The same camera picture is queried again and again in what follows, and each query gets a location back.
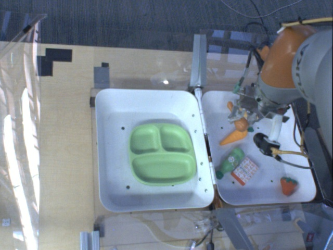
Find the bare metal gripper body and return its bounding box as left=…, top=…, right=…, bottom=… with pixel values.
left=236, top=85, right=290, bottom=120

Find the green divided plate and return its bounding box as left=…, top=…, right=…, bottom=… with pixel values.
left=128, top=123, right=197, bottom=187

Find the black cylinder on white bracket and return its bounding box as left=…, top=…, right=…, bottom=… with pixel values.
left=253, top=113, right=284, bottom=156

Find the green bottle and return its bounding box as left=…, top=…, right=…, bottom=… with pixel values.
left=215, top=147, right=246, bottom=180

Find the red strawberry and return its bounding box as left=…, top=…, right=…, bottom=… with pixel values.
left=280, top=176, right=300, bottom=197

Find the orange and white carton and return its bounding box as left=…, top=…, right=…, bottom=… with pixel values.
left=230, top=156, right=260, bottom=187

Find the white plastic tray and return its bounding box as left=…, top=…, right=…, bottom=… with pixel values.
left=201, top=90, right=318, bottom=206
left=94, top=88, right=215, bottom=214

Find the thin black and white rod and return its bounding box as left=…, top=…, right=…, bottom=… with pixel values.
left=194, top=86, right=217, bottom=185

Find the orange carrot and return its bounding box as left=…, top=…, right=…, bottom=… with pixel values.
left=219, top=126, right=254, bottom=146

